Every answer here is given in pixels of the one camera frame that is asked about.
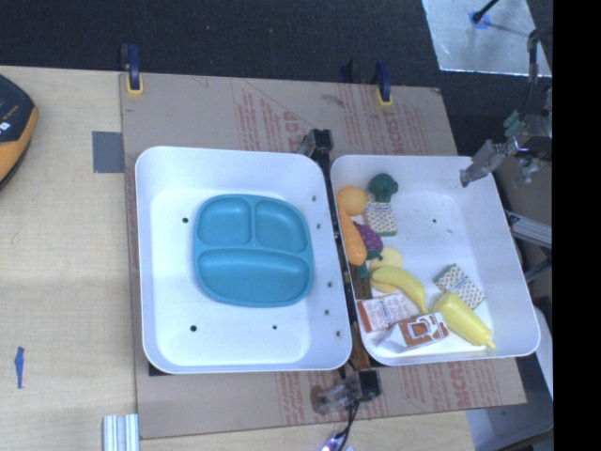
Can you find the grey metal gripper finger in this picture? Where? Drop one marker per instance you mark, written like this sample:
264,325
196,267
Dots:
486,158
530,169

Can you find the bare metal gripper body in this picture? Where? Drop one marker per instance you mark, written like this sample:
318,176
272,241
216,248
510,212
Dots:
537,139

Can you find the white plastic tray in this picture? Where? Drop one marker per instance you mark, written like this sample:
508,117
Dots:
469,233
169,252

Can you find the green broccoli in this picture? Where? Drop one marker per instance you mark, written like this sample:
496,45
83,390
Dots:
382,186

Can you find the orange and white patterned packet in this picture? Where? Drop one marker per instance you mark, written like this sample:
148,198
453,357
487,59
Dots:
382,219
462,282

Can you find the yellow lemon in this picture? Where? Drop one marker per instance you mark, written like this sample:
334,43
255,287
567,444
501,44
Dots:
390,256

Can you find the purple grapes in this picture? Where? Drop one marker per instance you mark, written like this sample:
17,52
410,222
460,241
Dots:
371,238

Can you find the orange fruit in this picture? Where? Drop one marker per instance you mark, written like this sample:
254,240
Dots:
351,198

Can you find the yellow banana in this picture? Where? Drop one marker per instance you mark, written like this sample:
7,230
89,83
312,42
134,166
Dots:
404,282

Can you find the orange carrot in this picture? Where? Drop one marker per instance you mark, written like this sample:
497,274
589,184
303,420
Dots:
354,244

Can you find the yellow squeeze bottle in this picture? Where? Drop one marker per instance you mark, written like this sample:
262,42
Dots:
462,320

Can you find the brown block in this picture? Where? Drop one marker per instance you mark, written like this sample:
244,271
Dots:
362,289

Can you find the flat orange and white carton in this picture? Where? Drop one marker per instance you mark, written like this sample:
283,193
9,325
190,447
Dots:
382,313

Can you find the gabled orange and white carton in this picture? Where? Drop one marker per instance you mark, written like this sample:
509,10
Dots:
413,334

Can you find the blue divided plate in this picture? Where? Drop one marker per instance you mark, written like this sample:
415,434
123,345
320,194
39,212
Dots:
253,270

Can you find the brown cardboard board red print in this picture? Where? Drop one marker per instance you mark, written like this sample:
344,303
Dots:
188,111

